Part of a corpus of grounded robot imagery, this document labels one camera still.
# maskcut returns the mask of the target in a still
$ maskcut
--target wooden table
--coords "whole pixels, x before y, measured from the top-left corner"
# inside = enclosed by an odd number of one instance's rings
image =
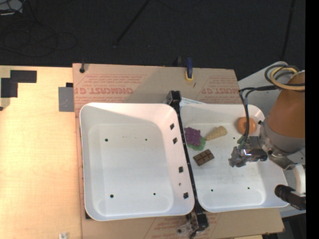
[[[0,235],[81,239],[75,114],[60,112],[58,99],[59,87],[73,82],[72,68],[0,66],[0,78],[10,70],[35,70],[37,82],[19,83],[17,98],[0,99]],[[279,211],[265,213],[272,217],[264,221],[268,228],[279,231]]]

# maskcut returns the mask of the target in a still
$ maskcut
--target orange ball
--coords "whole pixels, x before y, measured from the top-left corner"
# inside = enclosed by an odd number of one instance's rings
[[[249,131],[248,134],[253,133],[256,130],[256,122],[249,117]],[[245,133],[246,130],[246,117],[240,117],[238,122],[237,122],[237,130],[238,132],[240,132],[241,134]]]

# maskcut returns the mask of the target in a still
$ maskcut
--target black tape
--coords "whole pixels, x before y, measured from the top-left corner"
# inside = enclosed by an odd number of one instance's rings
[[[11,78],[1,78],[1,98],[17,98],[18,83],[12,82]]]
[[[36,83],[37,71],[11,70],[10,78],[13,83]]]

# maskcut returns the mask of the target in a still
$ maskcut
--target black floor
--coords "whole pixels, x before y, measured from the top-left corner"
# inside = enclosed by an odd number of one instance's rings
[[[305,69],[306,0],[150,0],[117,48],[147,0],[20,1],[22,13],[0,11],[0,65],[171,66],[180,56],[238,80],[280,60]]]

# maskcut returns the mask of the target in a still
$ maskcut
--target blue clamp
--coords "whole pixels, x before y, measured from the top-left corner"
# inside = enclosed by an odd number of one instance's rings
[[[193,76],[193,63],[191,61],[191,58],[187,58],[186,66],[187,66],[187,70],[185,71],[185,78],[186,78],[187,81],[191,82],[194,79],[194,76]]]

